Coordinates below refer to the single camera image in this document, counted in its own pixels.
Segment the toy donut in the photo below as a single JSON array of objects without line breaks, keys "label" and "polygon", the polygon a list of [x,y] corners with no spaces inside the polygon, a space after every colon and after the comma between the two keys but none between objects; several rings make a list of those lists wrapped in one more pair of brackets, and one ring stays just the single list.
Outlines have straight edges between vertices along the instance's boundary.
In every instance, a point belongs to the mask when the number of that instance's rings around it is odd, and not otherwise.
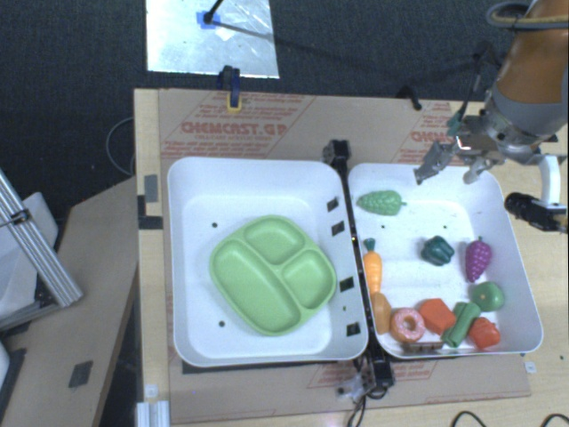
[{"label": "toy donut", "polygon": [[399,309],[391,317],[389,331],[399,342],[417,342],[425,334],[425,321],[415,309]]}]

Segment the silver reflective sheet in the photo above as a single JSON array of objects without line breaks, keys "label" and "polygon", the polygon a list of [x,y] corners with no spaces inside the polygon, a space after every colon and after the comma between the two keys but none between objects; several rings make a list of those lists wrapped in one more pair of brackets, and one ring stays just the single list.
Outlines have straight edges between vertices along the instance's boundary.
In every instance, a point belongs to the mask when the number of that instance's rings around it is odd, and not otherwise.
[{"label": "silver reflective sheet", "polygon": [[278,78],[268,0],[224,0],[220,22],[197,15],[217,0],[146,0],[148,70],[217,75],[225,65],[244,77]]}]

